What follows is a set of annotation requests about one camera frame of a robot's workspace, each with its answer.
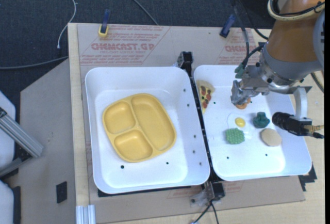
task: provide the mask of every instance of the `toy pizza slice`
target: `toy pizza slice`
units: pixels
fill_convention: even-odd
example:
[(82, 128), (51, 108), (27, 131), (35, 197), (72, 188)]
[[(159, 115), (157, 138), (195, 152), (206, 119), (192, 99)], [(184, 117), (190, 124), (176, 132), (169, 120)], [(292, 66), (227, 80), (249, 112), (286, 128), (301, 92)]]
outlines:
[(214, 87), (210, 83), (206, 81), (197, 81), (197, 88), (200, 96), (200, 103), (201, 103), (201, 108), (202, 108), (202, 113), (205, 112), (209, 102), (212, 99), (212, 94), (214, 92)]

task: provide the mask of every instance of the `green toy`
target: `green toy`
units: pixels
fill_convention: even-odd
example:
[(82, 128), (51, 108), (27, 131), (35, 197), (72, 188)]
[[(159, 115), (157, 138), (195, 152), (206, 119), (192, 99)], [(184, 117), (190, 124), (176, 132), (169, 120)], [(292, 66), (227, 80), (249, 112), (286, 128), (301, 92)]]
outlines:
[(225, 134), (226, 140), (230, 144), (240, 144), (245, 140), (244, 132), (239, 130), (238, 128), (228, 129), (225, 131)]
[(258, 129), (263, 129), (269, 122), (270, 120), (266, 117), (265, 112), (258, 112), (257, 116), (253, 118), (253, 125)]

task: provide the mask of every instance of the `wooden table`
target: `wooden table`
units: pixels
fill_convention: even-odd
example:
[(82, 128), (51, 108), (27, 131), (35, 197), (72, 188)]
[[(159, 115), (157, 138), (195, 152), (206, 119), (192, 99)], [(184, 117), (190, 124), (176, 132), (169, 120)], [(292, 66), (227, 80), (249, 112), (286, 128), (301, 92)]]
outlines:
[[(74, 140), (74, 165), (76, 205), (88, 206), (90, 204), (88, 171), (86, 162), (85, 129), (83, 117), (83, 103), (81, 90), (81, 76), (79, 67), (78, 30), (77, 23), (70, 23), (69, 54), (70, 54), (70, 80), (71, 103)], [(261, 40), (255, 33), (256, 41)], [(306, 77), (304, 85), (312, 85), (313, 89), (308, 93), (308, 117), (315, 124), (324, 124), (324, 94), (315, 86), (310, 76)], [(257, 207), (246, 207), (233, 210), (218, 211), (221, 224), (239, 223), (325, 223), (325, 174), (324, 174), (324, 140), (306, 137), (306, 143), (310, 151), (313, 165), (318, 179), (315, 183), (307, 184), (304, 192), (306, 200), (303, 202), (274, 204)], [(143, 220), (116, 222), (122, 224), (168, 224), (191, 223), (198, 218), (200, 213), (168, 216)], [(214, 213), (206, 213), (199, 223), (216, 223)]]

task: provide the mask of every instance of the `blue clamp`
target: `blue clamp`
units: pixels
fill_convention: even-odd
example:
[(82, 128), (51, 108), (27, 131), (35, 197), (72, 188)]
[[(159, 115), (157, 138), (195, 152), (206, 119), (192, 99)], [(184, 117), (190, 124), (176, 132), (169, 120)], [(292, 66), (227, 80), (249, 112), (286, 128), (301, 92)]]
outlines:
[(231, 28), (231, 26), (233, 25), (233, 23), (235, 22), (235, 16), (233, 14), (230, 15), (229, 19), (227, 20), (226, 24), (223, 26), (221, 32), (220, 32), (220, 36), (227, 38), (228, 34), (229, 34), (229, 29)]
[(104, 17), (103, 17), (103, 23), (102, 25), (98, 28), (98, 35), (100, 37), (106, 37), (108, 35), (108, 31), (109, 31), (109, 26), (108, 26), (108, 22), (110, 19), (110, 10), (106, 9), (104, 12)]

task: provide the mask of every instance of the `white tray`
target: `white tray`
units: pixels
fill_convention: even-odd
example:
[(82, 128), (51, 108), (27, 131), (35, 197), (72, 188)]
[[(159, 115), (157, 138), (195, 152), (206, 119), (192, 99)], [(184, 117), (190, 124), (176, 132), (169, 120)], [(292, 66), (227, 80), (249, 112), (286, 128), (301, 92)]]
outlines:
[(12, 224), (14, 216), (14, 193), (0, 181), (0, 224)]
[[(294, 113), (290, 96), (271, 92), (267, 96), (252, 98), (246, 109), (240, 110), (230, 101), (236, 66), (199, 66), (194, 79), (204, 80), (215, 87), (203, 119), (215, 173), (227, 181), (247, 180), (265, 177), (300, 175), (311, 169), (311, 159), (304, 137), (295, 136), (271, 122), (277, 112)], [(267, 146), (260, 138), (262, 129), (253, 126), (252, 119), (257, 112), (265, 112), (270, 124), (282, 137), (278, 147)], [(231, 128), (235, 115), (246, 121), (245, 141), (231, 145), (225, 139), (224, 131)]]
[[(85, 78), (90, 123), (93, 176), (99, 190), (119, 194), (158, 188), (200, 185), (210, 168), (190, 79), (177, 67), (106, 67)], [(175, 145), (139, 163), (121, 159), (102, 124), (104, 109), (137, 93), (155, 96), (176, 128)]]

